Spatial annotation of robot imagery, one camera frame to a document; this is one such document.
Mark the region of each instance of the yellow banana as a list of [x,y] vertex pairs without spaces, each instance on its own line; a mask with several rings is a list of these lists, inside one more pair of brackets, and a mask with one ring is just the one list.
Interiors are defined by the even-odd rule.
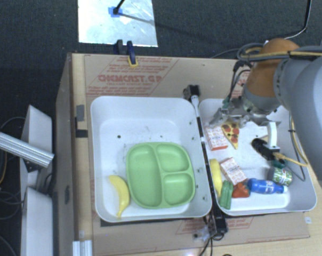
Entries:
[[118,192],[119,211],[117,217],[120,218],[122,212],[128,207],[130,203],[130,193],[126,182],[117,175],[110,175],[109,180]]
[[221,189],[223,187],[223,182],[221,180],[220,164],[216,159],[210,159],[210,167],[214,188],[217,191],[218,196],[220,197]]

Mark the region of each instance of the green plate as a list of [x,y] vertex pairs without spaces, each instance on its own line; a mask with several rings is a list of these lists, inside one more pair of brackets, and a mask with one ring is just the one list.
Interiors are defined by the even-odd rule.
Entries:
[[175,143],[133,146],[127,153],[126,172],[131,197],[147,209],[180,206],[191,201],[195,193],[190,158]]

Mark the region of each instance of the pizza slice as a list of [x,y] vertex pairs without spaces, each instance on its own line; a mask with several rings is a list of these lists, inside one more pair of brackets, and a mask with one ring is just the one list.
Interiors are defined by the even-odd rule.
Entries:
[[226,138],[231,142],[235,149],[238,149],[239,125],[236,122],[225,122],[221,126]]

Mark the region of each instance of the tin can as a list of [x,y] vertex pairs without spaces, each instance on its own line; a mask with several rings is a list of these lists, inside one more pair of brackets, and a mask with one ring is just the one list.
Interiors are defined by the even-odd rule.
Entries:
[[289,186],[293,181],[293,174],[284,169],[271,167],[268,173],[268,179],[279,185]]

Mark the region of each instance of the black carpet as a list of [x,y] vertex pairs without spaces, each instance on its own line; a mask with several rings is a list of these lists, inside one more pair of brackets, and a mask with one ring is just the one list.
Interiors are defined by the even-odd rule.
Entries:
[[[211,57],[263,42],[303,26],[307,0],[152,0],[158,48],[138,55]],[[112,53],[108,45],[78,43],[77,0],[0,0],[0,125],[25,116],[29,104],[54,118],[67,52]],[[322,0],[312,0],[308,29],[293,41],[319,45]],[[18,191],[18,162],[2,185]],[[0,234],[20,252],[20,213],[0,221]],[[10,255],[0,241],[0,255]]]

